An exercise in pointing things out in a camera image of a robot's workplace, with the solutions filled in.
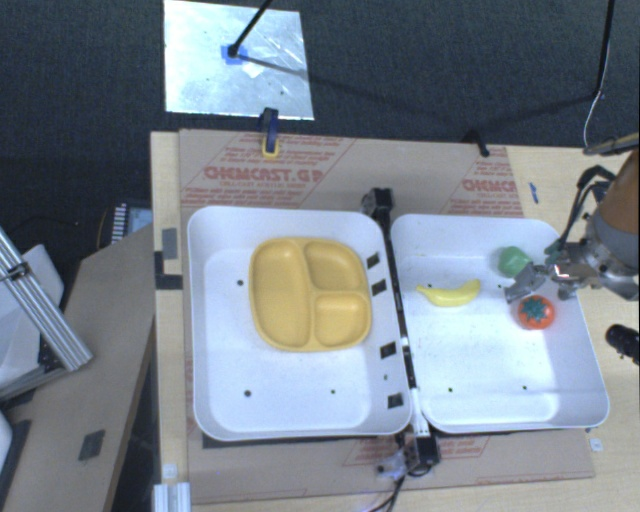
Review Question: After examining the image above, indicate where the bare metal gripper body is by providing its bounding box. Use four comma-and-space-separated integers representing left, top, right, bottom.
545, 253, 640, 302

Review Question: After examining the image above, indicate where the green rounded toy vegetable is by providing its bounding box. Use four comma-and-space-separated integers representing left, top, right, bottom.
497, 245, 535, 278

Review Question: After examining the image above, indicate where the orange tomato with green top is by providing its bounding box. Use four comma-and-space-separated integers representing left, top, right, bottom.
516, 294, 557, 332

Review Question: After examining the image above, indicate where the yellow banana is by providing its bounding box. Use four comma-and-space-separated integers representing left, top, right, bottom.
415, 278, 483, 308

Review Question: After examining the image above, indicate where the white plastic tray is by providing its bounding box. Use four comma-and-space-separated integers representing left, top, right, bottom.
186, 204, 415, 443
389, 213, 612, 435

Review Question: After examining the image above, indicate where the thin black and white rod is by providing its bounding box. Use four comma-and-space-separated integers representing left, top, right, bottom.
378, 209, 425, 433

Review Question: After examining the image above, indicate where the yellow divided plate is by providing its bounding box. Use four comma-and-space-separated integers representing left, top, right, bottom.
248, 237, 373, 354

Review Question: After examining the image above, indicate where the brown cardboard board red print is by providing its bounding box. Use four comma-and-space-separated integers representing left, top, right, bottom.
177, 128, 597, 506

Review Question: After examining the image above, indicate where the black cylinder on white bracket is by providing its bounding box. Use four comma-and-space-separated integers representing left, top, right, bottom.
605, 323, 640, 365

